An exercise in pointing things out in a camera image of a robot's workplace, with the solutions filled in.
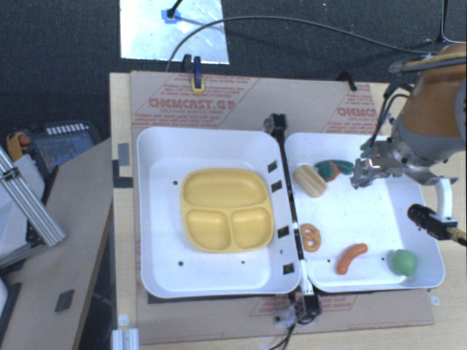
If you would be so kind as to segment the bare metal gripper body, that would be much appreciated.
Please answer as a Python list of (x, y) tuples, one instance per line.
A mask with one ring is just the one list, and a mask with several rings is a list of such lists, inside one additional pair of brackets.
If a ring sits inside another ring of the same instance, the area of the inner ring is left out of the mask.
[(363, 148), (363, 178), (430, 178), (431, 162), (397, 139), (369, 142)]

